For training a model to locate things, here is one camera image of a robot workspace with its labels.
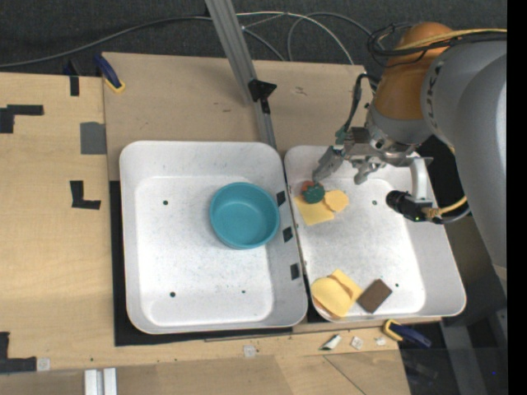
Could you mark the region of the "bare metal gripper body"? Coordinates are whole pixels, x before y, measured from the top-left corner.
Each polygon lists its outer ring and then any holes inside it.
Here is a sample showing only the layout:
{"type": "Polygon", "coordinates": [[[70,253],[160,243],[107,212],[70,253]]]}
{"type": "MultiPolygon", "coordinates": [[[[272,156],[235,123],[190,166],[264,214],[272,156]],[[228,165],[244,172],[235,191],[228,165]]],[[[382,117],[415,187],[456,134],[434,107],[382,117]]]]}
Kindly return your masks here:
{"type": "Polygon", "coordinates": [[[379,129],[370,131],[368,128],[352,127],[344,139],[343,159],[403,166],[415,149],[414,145],[397,142],[379,129]]]}

